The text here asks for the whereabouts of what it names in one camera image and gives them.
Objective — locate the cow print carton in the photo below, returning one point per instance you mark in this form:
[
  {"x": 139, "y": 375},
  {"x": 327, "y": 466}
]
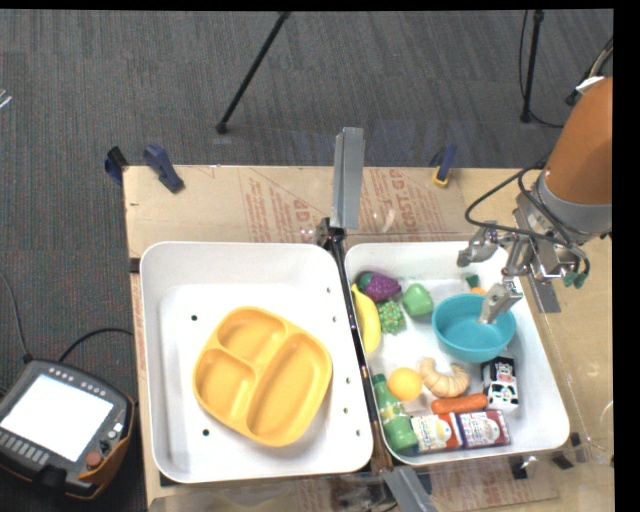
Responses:
[{"x": 501, "y": 385}]

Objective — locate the orange sausage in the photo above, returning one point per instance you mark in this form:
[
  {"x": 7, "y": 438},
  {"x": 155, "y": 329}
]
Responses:
[{"x": 460, "y": 403}]

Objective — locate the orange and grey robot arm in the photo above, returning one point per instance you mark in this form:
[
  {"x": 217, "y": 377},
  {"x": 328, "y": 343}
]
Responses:
[{"x": 580, "y": 165}]

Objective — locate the white plastic tray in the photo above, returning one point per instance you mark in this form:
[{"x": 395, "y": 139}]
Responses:
[
  {"x": 540, "y": 400},
  {"x": 250, "y": 270}
]

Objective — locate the orange and white carton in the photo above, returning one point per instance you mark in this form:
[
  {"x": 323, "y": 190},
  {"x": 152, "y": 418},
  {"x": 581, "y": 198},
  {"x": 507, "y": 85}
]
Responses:
[{"x": 436, "y": 433}]

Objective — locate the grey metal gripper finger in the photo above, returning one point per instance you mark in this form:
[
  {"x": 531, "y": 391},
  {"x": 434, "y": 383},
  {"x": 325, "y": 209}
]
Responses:
[
  {"x": 477, "y": 247},
  {"x": 500, "y": 299}
]

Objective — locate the black tripod stand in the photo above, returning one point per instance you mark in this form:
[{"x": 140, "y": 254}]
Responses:
[
  {"x": 252, "y": 67},
  {"x": 531, "y": 65}
]

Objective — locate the green bottle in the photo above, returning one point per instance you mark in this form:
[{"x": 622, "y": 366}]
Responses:
[{"x": 397, "y": 425}]

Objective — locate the green pepper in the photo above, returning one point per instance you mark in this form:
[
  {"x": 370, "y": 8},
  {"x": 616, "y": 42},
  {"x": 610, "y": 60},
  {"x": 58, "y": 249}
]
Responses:
[{"x": 417, "y": 300}]

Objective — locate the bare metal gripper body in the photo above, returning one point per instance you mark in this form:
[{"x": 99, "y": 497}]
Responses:
[{"x": 542, "y": 245}]

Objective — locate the brown cardboard board red print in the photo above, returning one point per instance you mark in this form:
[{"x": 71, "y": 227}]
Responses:
[{"x": 200, "y": 210}]

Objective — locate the yellow banana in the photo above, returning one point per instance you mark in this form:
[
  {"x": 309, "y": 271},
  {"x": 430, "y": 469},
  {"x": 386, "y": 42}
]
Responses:
[{"x": 369, "y": 320}]

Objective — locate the green grapes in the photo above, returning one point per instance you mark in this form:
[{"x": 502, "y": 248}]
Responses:
[{"x": 391, "y": 317}]

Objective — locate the yellow divided plate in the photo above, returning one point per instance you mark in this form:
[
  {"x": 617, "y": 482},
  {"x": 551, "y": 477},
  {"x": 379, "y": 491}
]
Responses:
[{"x": 290, "y": 380}]

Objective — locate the small orange carrot green top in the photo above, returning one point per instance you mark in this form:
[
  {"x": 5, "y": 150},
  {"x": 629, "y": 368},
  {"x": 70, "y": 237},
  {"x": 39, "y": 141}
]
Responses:
[{"x": 475, "y": 284}]

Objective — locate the purple and white carton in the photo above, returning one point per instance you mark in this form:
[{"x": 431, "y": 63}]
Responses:
[{"x": 482, "y": 429}]

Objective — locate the purple grapes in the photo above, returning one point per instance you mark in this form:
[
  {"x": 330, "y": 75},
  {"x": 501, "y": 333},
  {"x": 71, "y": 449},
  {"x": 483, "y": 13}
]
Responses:
[{"x": 382, "y": 286}]

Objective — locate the teal bowl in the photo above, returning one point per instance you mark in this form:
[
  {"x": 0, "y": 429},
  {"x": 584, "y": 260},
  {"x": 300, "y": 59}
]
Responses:
[{"x": 465, "y": 340}]

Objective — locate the beige croissant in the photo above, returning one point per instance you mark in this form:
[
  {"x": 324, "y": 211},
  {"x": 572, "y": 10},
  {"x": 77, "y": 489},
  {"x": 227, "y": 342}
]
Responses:
[{"x": 445, "y": 382}]

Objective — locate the yellow ball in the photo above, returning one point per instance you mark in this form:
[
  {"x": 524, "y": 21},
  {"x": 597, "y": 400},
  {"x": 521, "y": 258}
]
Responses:
[{"x": 404, "y": 384}]

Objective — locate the thin black rod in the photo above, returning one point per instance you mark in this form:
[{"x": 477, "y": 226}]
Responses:
[{"x": 358, "y": 350}]

